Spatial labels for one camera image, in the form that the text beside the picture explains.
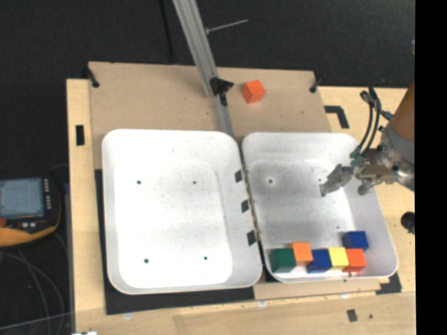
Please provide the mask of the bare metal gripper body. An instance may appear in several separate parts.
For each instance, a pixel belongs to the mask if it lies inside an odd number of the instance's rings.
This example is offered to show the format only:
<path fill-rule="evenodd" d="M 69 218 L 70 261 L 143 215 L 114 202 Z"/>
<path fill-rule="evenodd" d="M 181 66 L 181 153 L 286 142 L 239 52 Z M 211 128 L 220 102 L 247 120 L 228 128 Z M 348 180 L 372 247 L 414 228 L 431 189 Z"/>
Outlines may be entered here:
<path fill-rule="evenodd" d="M 414 166 L 394 149 L 380 144 L 375 149 L 352 155 L 351 167 L 358 180 L 377 179 L 379 184 L 397 183 L 410 191 L 415 189 Z"/>

